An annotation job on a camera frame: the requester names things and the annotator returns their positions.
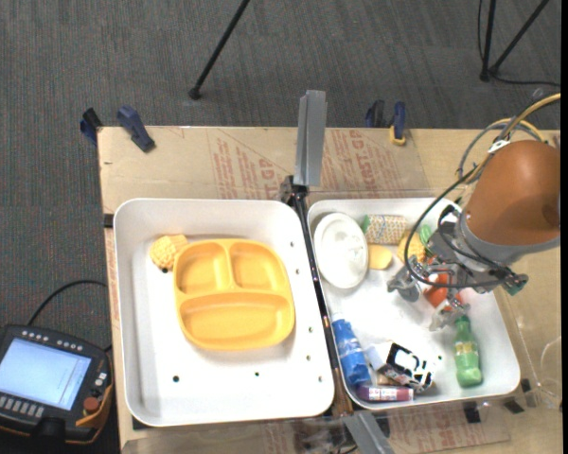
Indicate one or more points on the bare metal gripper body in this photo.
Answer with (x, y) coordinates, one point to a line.
(454, 258)

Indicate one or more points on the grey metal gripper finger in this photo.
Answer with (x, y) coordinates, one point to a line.
(449, 315)
(407, 284)

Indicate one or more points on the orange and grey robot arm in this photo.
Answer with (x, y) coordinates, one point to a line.
(516, 192)

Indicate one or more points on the orange and white bottle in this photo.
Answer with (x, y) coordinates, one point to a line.
(438, 295)

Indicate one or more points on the yellow corn with green leaf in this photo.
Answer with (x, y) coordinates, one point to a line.
(414, 249)

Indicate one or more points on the yellow biscuit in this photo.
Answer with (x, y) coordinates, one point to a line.
(380, 257)

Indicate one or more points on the white plastic tray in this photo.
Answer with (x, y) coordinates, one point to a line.
(393, 319)
(227, 390)

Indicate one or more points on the green plastic bottle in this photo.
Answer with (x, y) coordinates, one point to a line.
(467, 357)

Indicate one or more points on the black and white carton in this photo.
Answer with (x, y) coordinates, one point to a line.
(404, 362)

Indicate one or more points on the blue plastic bottle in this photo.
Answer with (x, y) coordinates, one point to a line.
(352, 353)

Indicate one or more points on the purple packet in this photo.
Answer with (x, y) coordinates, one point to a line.
(383, 393)

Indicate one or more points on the yellow divided plate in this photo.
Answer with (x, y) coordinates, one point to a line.
(236, 319)

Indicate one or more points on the yellow corn cob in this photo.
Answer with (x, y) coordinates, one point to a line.
(163, 251)

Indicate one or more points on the brown cardboard board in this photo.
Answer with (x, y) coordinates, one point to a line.
(170, 168)

